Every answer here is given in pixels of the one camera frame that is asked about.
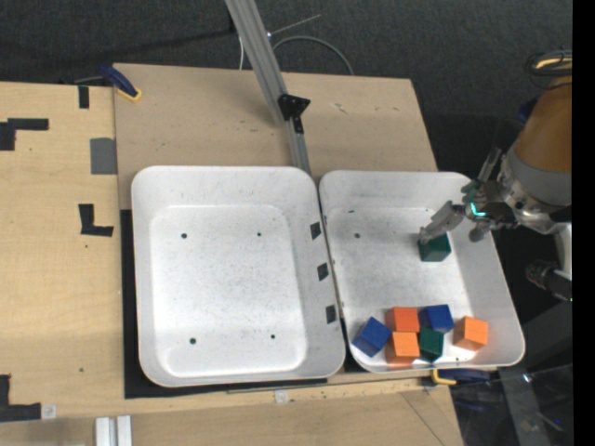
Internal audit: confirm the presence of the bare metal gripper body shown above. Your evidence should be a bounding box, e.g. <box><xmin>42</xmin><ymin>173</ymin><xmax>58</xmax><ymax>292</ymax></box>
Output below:
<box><xmin>464</xmin><ymin>181</ymin><xmax>574</xmax><ymax>236</ymax></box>

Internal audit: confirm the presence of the green cube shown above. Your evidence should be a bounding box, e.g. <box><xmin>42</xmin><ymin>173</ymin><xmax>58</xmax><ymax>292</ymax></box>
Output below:
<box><xmin>417</xmin><ymin>326</ymin><xmax>445</xmax><ymax>363</ymax></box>
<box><xmin>416</xmin><ymin>231</ymin><xmax>453</xmax><ymax>264</ymax></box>

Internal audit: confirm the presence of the white plastic tray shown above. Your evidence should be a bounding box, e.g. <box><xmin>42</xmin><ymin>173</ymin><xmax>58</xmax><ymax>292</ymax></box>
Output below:
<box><xmin>318</xmin><ymin>169</ymin><xmax>527</xmax><ymax>374</ymax></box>
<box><xmin>130</xmin><ymin>164</ymin><xmax>347</xmax><ymax>388</ymax></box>

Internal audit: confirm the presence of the blue cube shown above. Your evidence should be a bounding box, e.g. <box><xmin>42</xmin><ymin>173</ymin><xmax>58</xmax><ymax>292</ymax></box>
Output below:
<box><xmin>351</xmin><ymin>316</ymin><xmax>393</xmax><ymax>359</ymax></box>
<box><xmin>419</xmin><ymin>303</ymin><xmax>456</xmax><ymax>335</ymax></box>

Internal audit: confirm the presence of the orange cube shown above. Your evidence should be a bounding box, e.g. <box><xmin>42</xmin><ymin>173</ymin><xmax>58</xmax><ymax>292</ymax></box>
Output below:
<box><xmin>452</xmin><ymin>315</ymin><xmax>490</xmax><ymax>352</ymax></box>
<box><xmin>384</xmin><ymin>306</ymin><xmax>421</xmax><ymax>334</ymax></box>
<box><xmin>384</xmin><ymin>330</ymin><xmax>422</xmax><ymax>371</ymax></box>

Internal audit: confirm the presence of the pale wood board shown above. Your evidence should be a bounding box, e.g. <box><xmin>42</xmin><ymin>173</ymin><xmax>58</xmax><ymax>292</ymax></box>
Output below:
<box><xmin>112</xmin><ymin>62</ymin><xmax>498</xmax><ymax>397</ymax></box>

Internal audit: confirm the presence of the black cylinder on white bracket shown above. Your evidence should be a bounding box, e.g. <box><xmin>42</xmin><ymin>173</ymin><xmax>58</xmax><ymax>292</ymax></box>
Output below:
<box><xmin>524</xmin><ymin>221</ymin><xmax>574</xmax><ymax>303</ymax></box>

